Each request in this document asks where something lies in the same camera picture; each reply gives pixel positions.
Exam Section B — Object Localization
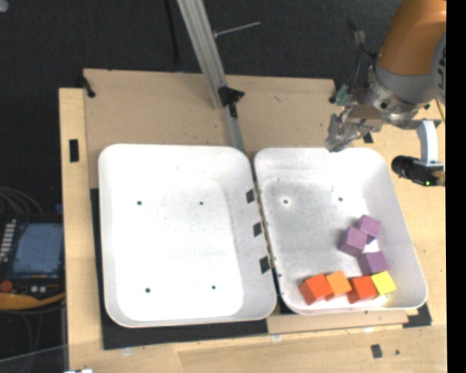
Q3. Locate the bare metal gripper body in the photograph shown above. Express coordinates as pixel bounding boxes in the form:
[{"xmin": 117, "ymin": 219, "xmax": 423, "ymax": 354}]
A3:
[{"xmin": 339, "ymin": 76, "xmax": 423, "ymax": 134}]

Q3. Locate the brown cardboard board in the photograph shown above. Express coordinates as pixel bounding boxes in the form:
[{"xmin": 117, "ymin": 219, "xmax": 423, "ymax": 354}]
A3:
[{"xmin": 82, "ymin": 68, "xmax": 419, "ymax": 336}]

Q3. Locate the purple cube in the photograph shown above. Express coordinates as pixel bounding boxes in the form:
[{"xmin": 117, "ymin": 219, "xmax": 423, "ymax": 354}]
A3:
[
  {"xmin": 353, "ymin": 214, "xmax": 382, "ymax": 245},
  {"xmin": 357, "ymin": 249, "xmax": 391, "ymax": 277},
  {"xmin": 337, "ymin": 226, "xmax": 370, "ymax": 258}
]

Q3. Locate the yellow cube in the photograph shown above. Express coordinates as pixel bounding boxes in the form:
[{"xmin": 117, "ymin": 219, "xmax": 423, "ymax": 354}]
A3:
[{"xmin": 370, "ymin": 270, "xmax": 398, "ymax": 297}]

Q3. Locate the white plastic tray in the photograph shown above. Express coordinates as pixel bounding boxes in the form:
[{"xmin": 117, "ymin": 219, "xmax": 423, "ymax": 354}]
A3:
[
  {"xmin": 97, "ymin": 142, "xmax": 278, "ymax": 329},
  {"xmin": 252, "ymin": 146, "xmax": 429, "ymax": 317}
]

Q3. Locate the black cylinder on white bracket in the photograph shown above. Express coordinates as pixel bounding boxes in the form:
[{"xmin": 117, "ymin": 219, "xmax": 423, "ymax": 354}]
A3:
[{"xmin": 391, "ymin": 118, "xmax": 446, "ymax": 188}]

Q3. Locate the light orange cube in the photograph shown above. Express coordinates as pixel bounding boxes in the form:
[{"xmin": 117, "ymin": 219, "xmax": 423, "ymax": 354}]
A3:
[{"xmin": 325, "ymin": 270, "xmax": 353, "ymax": 298}]

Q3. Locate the red-orange cube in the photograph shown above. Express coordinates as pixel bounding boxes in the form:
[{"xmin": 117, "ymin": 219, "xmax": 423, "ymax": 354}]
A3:
[
  {"xmin": 298, "ymin": 273, "xmax": 335, "ymax": 307},
  {"xmin": 346, "ymin": 275, "xmax": 379, "ymax": 305}
]

